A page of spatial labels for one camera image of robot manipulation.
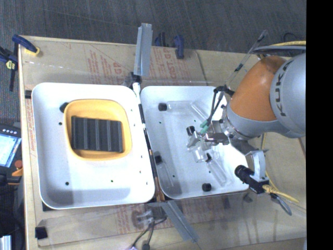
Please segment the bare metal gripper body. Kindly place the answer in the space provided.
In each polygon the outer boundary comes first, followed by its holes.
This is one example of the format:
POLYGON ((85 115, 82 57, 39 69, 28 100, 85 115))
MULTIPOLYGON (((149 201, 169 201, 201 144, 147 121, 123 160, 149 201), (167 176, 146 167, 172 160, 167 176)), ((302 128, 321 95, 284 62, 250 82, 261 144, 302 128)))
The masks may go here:
POLYGON ((211 122, 213 140, 223 145, 235 142, 235 130, 228 120, 213 120, 211 122))

